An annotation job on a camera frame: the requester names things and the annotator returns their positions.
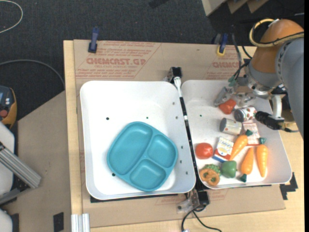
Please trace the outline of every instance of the blue clamp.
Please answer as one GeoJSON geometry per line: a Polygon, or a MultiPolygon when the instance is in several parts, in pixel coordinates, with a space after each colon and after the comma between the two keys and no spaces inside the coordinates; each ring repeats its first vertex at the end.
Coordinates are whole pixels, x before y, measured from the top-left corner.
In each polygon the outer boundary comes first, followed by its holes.
{"type": "Polygon", "coordinates": [[[92,29],[91,42],[89,43],[88,52],[96,53],[97,52],[97,40],[98,40],[98,27],[92,29]]]}
{"type": "Polygon", "coordinates": [[[218,46],[217,55],[220,56],[220,57],[224,56],[224,54],[225,54],[225,46],[226,46],[226,43],[227,43],[227,37],[228,37],[228,34],[224,33],[222,38],[221,38],[220,45],[218,46]]]}

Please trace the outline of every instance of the blue plate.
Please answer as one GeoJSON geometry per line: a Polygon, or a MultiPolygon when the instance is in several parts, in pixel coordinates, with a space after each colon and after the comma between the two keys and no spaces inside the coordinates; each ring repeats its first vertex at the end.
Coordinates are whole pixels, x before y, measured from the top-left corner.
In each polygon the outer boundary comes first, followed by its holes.
{"type": "Polygon", "coordinates": [[[166,135],[143,122],[132,122],[118,134],[107,153],[107,164],[118,177],[142,190],[161,187],[178,157],[166,135]]]}

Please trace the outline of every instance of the tin can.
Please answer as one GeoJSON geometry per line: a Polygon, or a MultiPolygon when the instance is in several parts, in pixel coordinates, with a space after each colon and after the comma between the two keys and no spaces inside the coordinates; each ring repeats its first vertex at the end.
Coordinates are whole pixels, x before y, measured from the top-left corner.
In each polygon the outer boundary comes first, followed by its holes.
{"type": "Polygon", "coordinates": [[[220,131],[227,134],[239,135],[241,128],[242,123],[232,119],[223,118],[220,122],[220,131]]]}
{"type": "Polygon", "coordinates": [[[245,122],[255,118],[256,108],[253,106],[243,107],[234,111],[234,118],[238,122],[245,122]]]}

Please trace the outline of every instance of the orange carrot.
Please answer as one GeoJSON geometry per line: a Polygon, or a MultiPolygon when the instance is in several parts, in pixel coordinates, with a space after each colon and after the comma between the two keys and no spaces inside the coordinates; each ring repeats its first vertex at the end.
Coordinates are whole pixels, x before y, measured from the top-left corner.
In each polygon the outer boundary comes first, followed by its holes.
{"type": "Polygon", "coordinates": [[[247,181],[247,175],[251,174],[253,169],[253,147],[249,148],[245,159],[243,160],[241,164],[240,171],[243,174],[242,177],[240,177],[240,180],[243,182],[247,181]]]}
{"type": "Polygon", "coordinates": [[[252,135],[253,132],[250,130],[247,130],[244,135],[240,135],[236,141],[234,142],[231,156],[229,160],[233,160],[234,157],[248,144],[248,136],[252,135]]]}
{"type": "Polygon", "coordinates": [[[260,138],[260,145],[256,149],[257,164],[259,166],[260,174],[265,177],[267,159],[268,159],[268,148],[264,145],[266,138],[260,138]]]}

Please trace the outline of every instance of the black floor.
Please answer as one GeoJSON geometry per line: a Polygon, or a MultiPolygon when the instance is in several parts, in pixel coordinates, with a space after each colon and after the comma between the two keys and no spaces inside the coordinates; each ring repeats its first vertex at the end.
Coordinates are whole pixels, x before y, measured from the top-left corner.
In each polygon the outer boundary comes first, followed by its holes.
{"type": "MultiPolygon", "coordinates": [[[[244,5],[231,14],[226,3],[206,16],[201,0],[11,0],[24,12],[20,24],[0,33],[0,85],[13,88],[17,119],[64,90],[63,40],[90,39],[93,26],[99,40],[210,44],[216,33],[234,25],[239,45],[251,45],[248,32],[259,19],[304,12],[304,0],[270,0],[253,14],[244,5]]],[[[0,31],[19,20],[20,11],[0,1],[0,31]]],[[[304,27],[304,16],[292,17],[304,27]]]]}

